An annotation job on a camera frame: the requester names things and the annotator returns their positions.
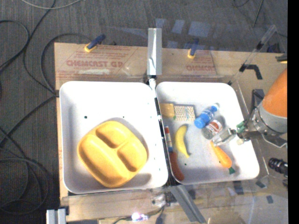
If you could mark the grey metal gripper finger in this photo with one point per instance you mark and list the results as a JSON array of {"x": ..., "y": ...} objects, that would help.
[
  {"x": 231, "y": 132},
  {"x": 223, "y": 140}
]

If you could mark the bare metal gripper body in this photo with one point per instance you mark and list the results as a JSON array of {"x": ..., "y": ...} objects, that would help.
[{"x": 251, "y": 126}]

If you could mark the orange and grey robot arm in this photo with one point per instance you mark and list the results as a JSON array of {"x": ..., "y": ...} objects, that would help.
[{"x": 276, "y": 94}]

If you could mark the red and white can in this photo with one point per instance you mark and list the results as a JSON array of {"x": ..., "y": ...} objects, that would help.
[{"x": 213, "y": 128}]

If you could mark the orange carrot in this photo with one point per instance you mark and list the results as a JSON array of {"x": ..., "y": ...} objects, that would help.
[{"x": 223, "y": 158}]

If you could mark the blue plastic bottle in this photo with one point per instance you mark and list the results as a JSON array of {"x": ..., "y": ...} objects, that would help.
[{"x": 205, "y": 116}]

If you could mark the yellow banana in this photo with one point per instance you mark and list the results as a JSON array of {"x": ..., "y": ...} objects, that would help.
[{"x": 181, "y": 140}]

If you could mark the white plastic tray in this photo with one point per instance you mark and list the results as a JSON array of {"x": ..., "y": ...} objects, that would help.
[
  {"x": 105, "y": 99},
  {"x": 203, "y": 94}
]

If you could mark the patterned beige packet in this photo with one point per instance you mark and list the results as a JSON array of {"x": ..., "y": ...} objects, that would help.
[{"x": 185, "y": 113}]

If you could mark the brown sausage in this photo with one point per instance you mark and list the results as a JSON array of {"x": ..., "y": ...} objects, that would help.
[{"x": 176, "y": 168}]

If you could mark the red white blue tube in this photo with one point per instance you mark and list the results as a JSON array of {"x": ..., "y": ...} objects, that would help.
[{"x": 168, "y": 137}]

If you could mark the tan square biscuit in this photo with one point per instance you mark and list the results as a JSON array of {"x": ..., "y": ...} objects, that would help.
[{"x": 167, "y": 109}]

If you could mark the yellow divided plate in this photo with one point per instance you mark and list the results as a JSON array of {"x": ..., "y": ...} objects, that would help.
[{"x": 112, "y": 153}]

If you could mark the brown cardboard board red print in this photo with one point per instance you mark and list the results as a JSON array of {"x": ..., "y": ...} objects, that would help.
[{"x": 98, "y": 64}]

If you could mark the black cylinder on white bracket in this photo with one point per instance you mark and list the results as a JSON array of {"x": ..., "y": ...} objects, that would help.
[{"x": 278, "y": 164}]

